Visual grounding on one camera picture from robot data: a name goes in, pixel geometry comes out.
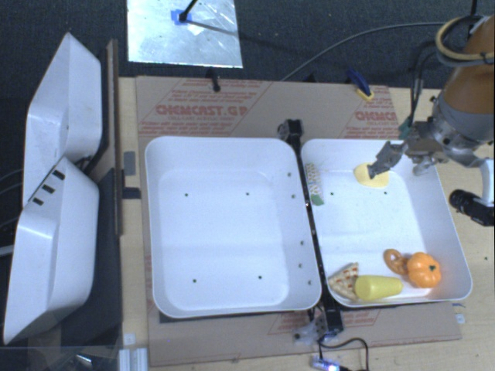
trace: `white power strip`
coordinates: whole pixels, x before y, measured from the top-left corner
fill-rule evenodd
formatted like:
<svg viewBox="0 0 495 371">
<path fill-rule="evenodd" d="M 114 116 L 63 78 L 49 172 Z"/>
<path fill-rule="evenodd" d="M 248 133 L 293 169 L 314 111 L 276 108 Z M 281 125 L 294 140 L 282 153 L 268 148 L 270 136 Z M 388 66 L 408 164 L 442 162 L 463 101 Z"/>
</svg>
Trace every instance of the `white power strip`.
<svg viewBox="0 0 495 371">
<path fill-rule="evenodd" d="M 118 353 L 119 371 L 148 371 L 148 350 L 121 349 Z"/>
</svg>

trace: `orange pumpkin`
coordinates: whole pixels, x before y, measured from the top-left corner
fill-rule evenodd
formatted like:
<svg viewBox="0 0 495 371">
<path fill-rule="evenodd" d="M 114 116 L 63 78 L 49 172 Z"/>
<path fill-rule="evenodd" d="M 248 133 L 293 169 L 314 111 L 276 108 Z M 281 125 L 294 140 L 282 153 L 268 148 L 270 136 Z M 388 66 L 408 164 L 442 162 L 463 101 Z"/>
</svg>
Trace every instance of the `orange pumpkin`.
<svg viewBox="0 0 495 371">
<path fill-rule="evenodd" d="M 440 264 L 426 253 L 414 253 L 408 260 L 409 279 L 420 288 L 433 288 L 441 280 Z"/>
</svg>

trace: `yellow cable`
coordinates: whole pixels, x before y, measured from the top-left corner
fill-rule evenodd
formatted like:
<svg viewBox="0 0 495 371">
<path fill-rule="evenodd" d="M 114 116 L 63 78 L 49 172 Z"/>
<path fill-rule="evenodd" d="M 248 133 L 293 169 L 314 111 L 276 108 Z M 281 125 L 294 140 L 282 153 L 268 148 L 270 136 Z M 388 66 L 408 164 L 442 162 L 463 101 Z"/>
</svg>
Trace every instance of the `yellow cable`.
<svg viewBox="0 0 495 371">
<path fill-rule="evenodd" d="M 448 28 L 450 28 L 451 25 L 454 23 L 458 22 L 463 18 L 454 18 L 450 21 L 448 21 L 444 26 L 440 28 L 440 30 L 436 33 L 435 36 L 435 44 L 440 53 L 443 55 L 447 56 L 448 58 L 454 59 L 454 60 L 462 60 L 462 61 L 470 61 L 470 60 L 488 60 L 488 59 L 493 59 L 495 56 L 493 52 L 487 53 L 486 55 L 481 55 L 480 53 L 457 53 L 455 51 L 452 51 L 451 49 L 447 48 L 446 46 L 443 45 L 443 35 L 446 32 Z"/>
</svg>

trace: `toy pizza slice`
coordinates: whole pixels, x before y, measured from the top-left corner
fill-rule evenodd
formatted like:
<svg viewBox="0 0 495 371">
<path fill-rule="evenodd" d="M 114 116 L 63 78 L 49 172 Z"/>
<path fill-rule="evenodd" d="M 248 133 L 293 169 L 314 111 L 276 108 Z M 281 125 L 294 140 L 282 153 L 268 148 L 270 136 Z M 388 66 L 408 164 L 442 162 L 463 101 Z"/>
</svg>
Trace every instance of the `toy pizza slice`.
<svg viewBox="0 0 495 371">
<path fill-rule="evenodd" d="M 352 263 L 347 267 L 329 277 L 328 285 L 337 294 L 353 301 L 358 301 L 356 293 L 354 293 L 354 284 L 356 283 L 359 274 L 359 264 Z"/>
</svg>

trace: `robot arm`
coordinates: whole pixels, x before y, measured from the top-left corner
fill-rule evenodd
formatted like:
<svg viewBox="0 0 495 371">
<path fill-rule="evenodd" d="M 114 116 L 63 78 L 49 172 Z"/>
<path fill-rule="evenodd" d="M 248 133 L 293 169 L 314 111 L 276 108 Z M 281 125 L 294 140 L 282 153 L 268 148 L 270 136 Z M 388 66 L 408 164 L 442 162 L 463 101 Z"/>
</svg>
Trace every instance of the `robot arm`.
<svg viewBox="0 0 495 371">
<path fill-rule="evenodd" d="M 450 159 L 466 168 L 480 168 L 483 195 L 477 197 L 458 190 L 451 195 L 450 201 L 478 223 L 492 226 L 493 159 L 479 158 L 474 151 L 493 142 L 495 17 L 492 15 L 478 23 L 464 51 L 457 53 L 443 44 L 443 38 L 462 20 L 447 22 L 435 38 L 439 60 L 455 69 L 435 99 L 432 115 L 427 121 L 413 122 L 401 145 L 387 142 L 377 154 L 376 162 L 368 166 L 368 172 L 371 178 L 386 172 L 399 162 L 402 155 L 407 155 L 415 163 L 416 175 L 426 172 L 435 163 Z"/>
</svg>

